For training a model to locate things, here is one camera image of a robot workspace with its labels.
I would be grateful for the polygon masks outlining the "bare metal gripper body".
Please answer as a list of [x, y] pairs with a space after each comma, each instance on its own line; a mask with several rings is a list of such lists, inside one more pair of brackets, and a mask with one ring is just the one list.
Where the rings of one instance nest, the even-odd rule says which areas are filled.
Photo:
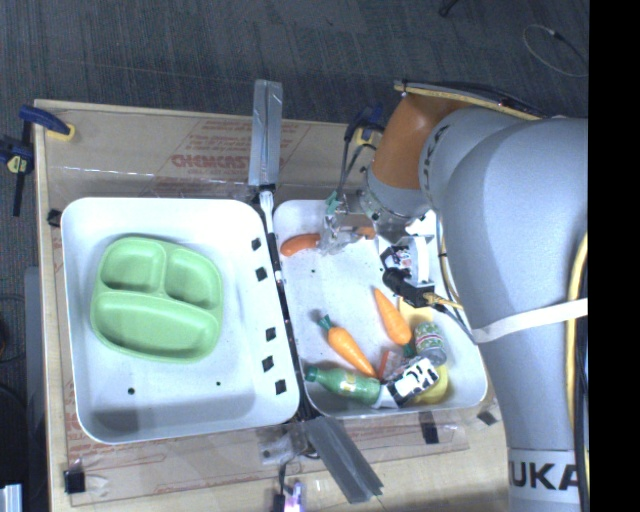
[[384, 208], [373, 195], [362, 190], [342, 195], [334, 191], [325, 200], [324, 228], [340, 231], [346, 239], [350, 227], [360, 227], [362, 239], [401, 236], [401, 218]]

